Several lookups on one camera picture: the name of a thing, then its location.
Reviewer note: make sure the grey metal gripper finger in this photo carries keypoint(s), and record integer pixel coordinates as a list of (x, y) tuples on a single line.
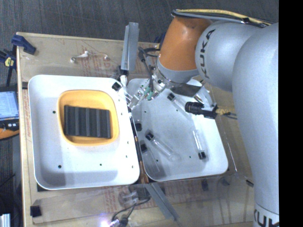
[(131, 104), (139, 100)]

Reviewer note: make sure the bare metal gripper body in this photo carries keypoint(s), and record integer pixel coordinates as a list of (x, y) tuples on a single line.
[(155, 86)]

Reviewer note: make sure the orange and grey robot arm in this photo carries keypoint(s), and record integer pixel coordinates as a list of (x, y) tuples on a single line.
[(255, 84)]

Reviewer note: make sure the clear bottle with black cap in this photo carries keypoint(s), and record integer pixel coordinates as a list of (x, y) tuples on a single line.
[(143, 148), (116, 86), (202, 155), (171, 97), (138, 127), (150, 136)]

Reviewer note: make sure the black ribbed rack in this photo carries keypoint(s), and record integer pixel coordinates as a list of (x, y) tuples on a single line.
[(87, 122)]

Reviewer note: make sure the white plastic tray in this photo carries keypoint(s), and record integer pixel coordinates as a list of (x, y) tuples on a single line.
[(180, 141), (78, 167)]

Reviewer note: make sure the white plastic clip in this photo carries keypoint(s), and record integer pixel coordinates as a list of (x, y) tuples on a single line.
[(84, 54)]

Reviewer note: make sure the yellow bowl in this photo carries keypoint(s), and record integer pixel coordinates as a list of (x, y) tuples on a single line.
[(64, 136)]

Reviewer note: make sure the brown cardboard board red print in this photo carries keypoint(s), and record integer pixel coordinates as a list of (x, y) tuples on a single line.
[(61, 204)]

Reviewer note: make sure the black cylinder on white bracket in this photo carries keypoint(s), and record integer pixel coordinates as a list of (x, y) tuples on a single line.
[(194, 107)]

